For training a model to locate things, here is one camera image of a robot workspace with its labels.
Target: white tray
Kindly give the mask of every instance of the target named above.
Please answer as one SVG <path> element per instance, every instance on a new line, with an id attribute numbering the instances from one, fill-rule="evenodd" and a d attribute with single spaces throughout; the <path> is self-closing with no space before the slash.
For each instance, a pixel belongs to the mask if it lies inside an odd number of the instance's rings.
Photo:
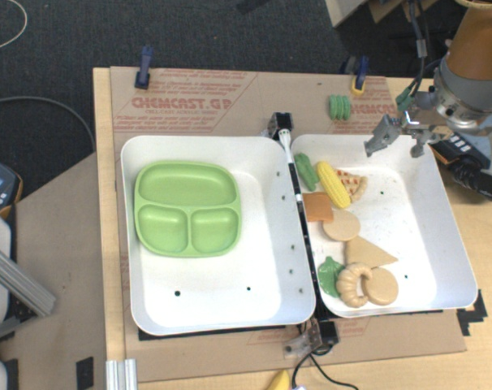
<path id="1" fill-rule="evenodd" d="M 148 251 L 134 224 L 133 191 L 146 165 L 188 160 L 225 167 L 239 187 L 242 232 L 219 257 Z M 137 136 L 122 149 L 133 318 L 155 336 L 302 323 L 315 308 L 300 219 L 283 148 L 271 139 Z"/>
<path id="2" fill-rule="evenodd" d="M 470 306 L 477 284 L 431 149 L 412 158 L 415 141 L 400 136 L 367 158 L 364 141 L 369 138 L 304 135 L 291 146 L 293 154 L 306 153 L 313 164 L 325 160 L 369 178 L 363 197 L 347 210 L 360 220 L 360 236 L 398 258 L 385 266 L 398 280 L 394 303 L 353 309 L 321 290 L 324 304 L 345 318 Z M 303 183 L 300 187 L 307 192 Z M 327 256 L 345 263 L 345 243 L 330 240 L 320 223 L 308 223 L 308 228 L 316 269 Z"/>

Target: orange square toy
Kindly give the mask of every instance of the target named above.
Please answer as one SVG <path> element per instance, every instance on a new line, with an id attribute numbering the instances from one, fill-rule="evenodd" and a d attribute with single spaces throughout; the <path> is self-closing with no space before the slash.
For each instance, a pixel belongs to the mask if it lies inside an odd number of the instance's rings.
<path id="1" fill-rule="evenodd" d="M 333 208 L 325 192 L 303 193 L 305 216 L 309 223 L 314 221 L 332 221 Z"/>

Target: green toy object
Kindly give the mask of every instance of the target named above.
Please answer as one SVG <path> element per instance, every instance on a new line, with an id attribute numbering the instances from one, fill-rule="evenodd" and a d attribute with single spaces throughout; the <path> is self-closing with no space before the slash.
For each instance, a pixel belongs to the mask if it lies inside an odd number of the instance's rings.
<path id="1" fill-rule="evenodd" d="M 223 255 L 240 237 L 237 183 L 229 171 L 209 163 L 152 163 L 136 179 L 134 218 L 140 241 L 154 253 Z"/>
<path id="2" fill-rule="evenodd" d="M 336 280 L 340 271 L 345 266 L 341 263 L 333 260 L 332 257 L 327 256 L 326 260 L 318 267 L 318 283 L 322 287 L 322 290 L 331 295 L 332 297 L 339 297 L 338 290 L 336 290 Z"/>
<path id="3" fill-rule="evenodd" d="M 347 95 L 329 96 L 329 116 L 331 120 L 348 120 L 351 117 L 351 101 Z"/>
<path id="4" fill-rule="evenodd" d="M 314 192 L 317 189 L 317 183 L 320 181 L 317 173 L 314 170 L 311 161 L 307 154 L 298 153 L 295 155 L 296 171 L 300 178 L 305 183 L 305 186 L 309 191 Z"/>

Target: toy cucumber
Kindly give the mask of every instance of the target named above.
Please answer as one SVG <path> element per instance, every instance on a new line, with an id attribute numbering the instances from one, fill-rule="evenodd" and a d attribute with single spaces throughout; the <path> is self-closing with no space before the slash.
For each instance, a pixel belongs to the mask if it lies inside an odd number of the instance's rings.
<path id="1" fill-rule="evenodd" d="M 317 189 L 318 179 L 317 173 L 314 171 L 314 167 L 309 160 L 307 154 L 298 153 L 295 155 L 296 171 L 300 178 L 305 183 L 305 186 L 309 191 L 314 192 Z"/>

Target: round beige cookie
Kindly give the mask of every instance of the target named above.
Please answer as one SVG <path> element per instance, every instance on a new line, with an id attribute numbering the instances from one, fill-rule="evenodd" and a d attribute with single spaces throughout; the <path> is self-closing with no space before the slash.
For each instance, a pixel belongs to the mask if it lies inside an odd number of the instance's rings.
<path id="1" fill-rule="evenodd" d="M 335 241 L 349 241 L 360 232 L 360 220 L 347 210 L 334 210 L 332 221 L 324 221 L 324 233 Z"/>
<path id="2" fill-rule="evenodd" d="M 387 269 L 376 267 L 373 269 L 372 279 L 361 279 L 361 290 L 375 305 L 386 306 L 398 297 L 398 281 Z"/>

